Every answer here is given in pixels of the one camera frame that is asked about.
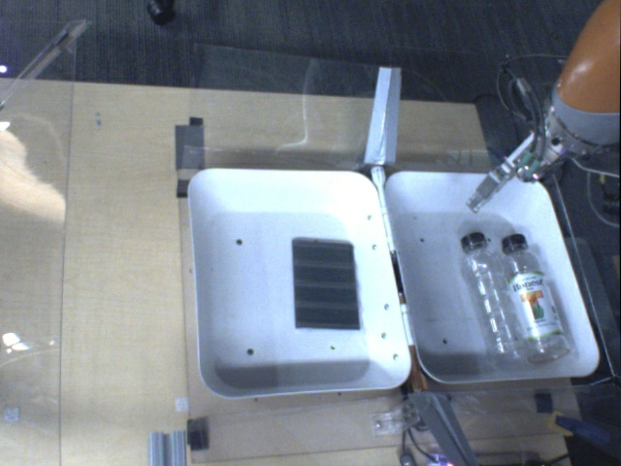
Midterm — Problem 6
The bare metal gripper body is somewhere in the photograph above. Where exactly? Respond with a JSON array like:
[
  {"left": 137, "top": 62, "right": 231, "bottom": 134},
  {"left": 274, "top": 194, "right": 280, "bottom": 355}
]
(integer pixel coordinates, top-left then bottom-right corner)
[{"left": 499, "top": 114, "right": 584, "bottom": 180}]

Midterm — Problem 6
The clear plastic bottle black cap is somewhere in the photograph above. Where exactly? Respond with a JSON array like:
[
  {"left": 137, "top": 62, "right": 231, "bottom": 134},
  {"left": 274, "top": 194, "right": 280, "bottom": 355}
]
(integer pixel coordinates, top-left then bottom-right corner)
[{"left": 459, "top": 231, "right": 523, "bottom": 359}]

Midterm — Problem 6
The white plastic tray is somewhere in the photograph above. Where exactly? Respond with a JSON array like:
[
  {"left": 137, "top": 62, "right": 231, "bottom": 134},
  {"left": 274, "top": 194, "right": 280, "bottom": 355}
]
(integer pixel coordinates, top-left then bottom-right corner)
[
  {"left": 383, "top": 169, "right": 602, "bottom": 385},
  {"left": 186, "top": 167, "right": 414, "bottom": 400}
]

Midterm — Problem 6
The clear labelled bottle black cap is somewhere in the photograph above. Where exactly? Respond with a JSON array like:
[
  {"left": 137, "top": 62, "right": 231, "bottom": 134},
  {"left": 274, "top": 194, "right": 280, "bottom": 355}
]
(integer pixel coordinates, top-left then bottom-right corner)
[{"left": 500, "top": 232, "right": 572, "bottom": 365}]

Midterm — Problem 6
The black ribbed rectangular pad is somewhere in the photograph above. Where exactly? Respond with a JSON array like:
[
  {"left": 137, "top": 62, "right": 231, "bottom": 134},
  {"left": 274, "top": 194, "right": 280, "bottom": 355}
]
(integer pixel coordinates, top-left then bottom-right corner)
[{"left": 291, "top": 237, "right": 362, "bottom": 331}]

